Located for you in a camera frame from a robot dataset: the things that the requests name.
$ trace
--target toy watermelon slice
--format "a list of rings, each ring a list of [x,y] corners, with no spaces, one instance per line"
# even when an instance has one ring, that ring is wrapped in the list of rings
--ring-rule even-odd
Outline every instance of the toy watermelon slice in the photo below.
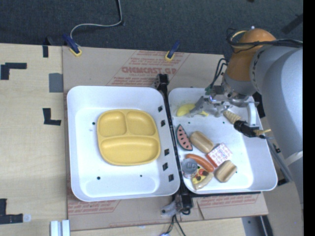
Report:
[[[185,150],[192,150],[191,142],[186,134],[184,128],[181,125],[178,125],[176,130],[176,138],[179,145]]]

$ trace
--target white tray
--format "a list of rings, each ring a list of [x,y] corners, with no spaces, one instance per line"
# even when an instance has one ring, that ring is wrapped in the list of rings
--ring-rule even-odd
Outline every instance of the white tray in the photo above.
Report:
[[[98,149],[96,123],[101,113],[113,109],[138,109],[153,117],[161,144],[157,160],[137,166],[113,166],[104,161]],[[169,196],[179,189],[164,100],[157,90],[78,86],[67,95],[67,111],[71,188],[78,199],[89,202]]]
[[[275,188],[278,179],[266,140],[244,136],[235,130],[224,116],[218,118],[213,115],[207,117],[204,115],[176,116],[180,106],[196,103],[201,96],[206,96],[204,88],[176,88],[170,92],[169,104],[174,130],[181,124],[188,136],[198,130],[214,144],[225,143],[233,153],[231,161],[238,167],[238,170],[228,182],[220,183],[213,178],[208,185],[197,191],[194,190],[191,180],[184,178],[187,188],[197,194],[255,192]],[[233,106],[230,110],[248,121],[247,108]],[[256,123],[261,127],[258,113]],[[183,150],[180,146],[177,146],[177,149],[181,162],[187,153],[205,156],[196,147],[193,147],[193,151]]]

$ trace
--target black tape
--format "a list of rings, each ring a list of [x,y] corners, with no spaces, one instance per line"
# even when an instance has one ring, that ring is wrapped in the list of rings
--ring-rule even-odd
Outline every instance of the black tape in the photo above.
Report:
[[[0,199],[0,216],[5,215],[6,199]]]
[[[300,23],[303,22],[303,13],[299,15],[296,19],[291,21],[288,25],[283,27],[281,31],[285,34],[290,33],[292,30],[294,30]]]
[[[48,46],[43,45],[43,58],[48,58],[49,53],[48,53]]]
[[[61,120],[51,120],[51,109],[50,108],[43,108],[44,113],[44,124],[46,125],[61,125]]]
[[[14,224],[23,222],[23,214],[6,214],[6,199],[0,199],[0,225]]]
[[[26,69],[27,63],[5,63],[1,65],[0,80],[8,80],[10,75],[10,69]]]
[[[10,75],[10,69],[7,68],[5,65],[1,65],[1,72],[0,72],[0,80],[8,80]]]
[[[5,67],[9,69],[26,69],[27,63],[5,63]]]

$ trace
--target toy bread roll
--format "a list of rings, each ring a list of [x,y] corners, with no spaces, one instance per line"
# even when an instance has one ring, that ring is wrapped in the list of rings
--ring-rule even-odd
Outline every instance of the toy bread roll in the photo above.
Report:
[[[215,176],[217,180],[222,183],[228,182],[230,178],[236,173],[237,167],[230,160],[222,163],[216,170]]]
[[[189,139],[197,149],[205,154],[209,153],[214,147],[213,142],[200,131],[193,132]]]

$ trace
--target metal can lid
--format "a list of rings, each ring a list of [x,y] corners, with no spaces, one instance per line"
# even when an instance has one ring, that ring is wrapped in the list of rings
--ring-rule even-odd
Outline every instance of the metal can lid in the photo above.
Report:
[[[182,170],[185,174],[194,174],[198,169],[198,164],[195,160],[187,158],[182,162]]]

